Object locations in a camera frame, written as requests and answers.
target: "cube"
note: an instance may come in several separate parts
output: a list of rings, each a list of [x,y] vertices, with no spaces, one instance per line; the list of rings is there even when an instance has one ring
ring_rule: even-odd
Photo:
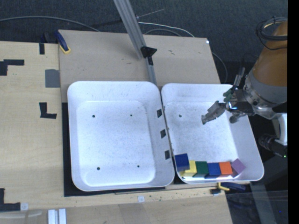
[[[195,161],[194,160],[189,160],[189,166],[190,168],[185,170],[185,171],[181,171],[179,174],[182,177],[192,177],[193,175],[196,174],[196,165],[195,165]]]
[[[221,170],[218,162],[208,163],[207,167],[209,169],[209,174],[205,176],[206,179],[217,178],[221,175]]]
[[[232,177],[238,176],[246,168],[245,165],[239,159],[236,159],[235,161],[233,161],[231,163],[231,167],[233,170]]]
[[[196,161],[196,174],[193,175],[193,177],[205,177],[209,174],[209,169],[207,167],[207,162],[205,161]]]
[[[188,154],[175,155],[174,159],[175,159],[175,162],[176,162],[178,172],[190,169]]]
[[[230,162],[219,162],[221,175],[220,177],[228,177],[233,174]]]

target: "white tray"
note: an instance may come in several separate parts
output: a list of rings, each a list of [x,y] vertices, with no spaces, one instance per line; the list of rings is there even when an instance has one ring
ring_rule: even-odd
[[[201,122],[201,115],[216,101],[223,102],[223,93],[231,88],[226,84],[166,84],[162,102],[173,154],[188,154],[189,160],[221,162],[239,158],[246,166],[237,177],[214,179],[185,177],[188,184],[206,182],[257,181],[263,177],[263,163],[256,146],[248,116],[231,124],[231,113]]]
[[[150,188],[173,181],[161,96],[154,84],[78,81],[67,96],[71,175],[77,188]]]

